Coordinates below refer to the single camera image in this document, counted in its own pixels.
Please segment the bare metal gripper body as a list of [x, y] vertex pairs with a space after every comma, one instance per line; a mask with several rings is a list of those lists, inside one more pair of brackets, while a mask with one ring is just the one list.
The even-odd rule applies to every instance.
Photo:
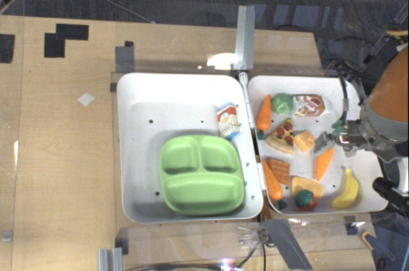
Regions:
[[352, 157], [360, 150], [367, 149], [367, 140], [361, 133], [360, 120], [348, 120], [335, 135], [335, 142], [347, 157]]

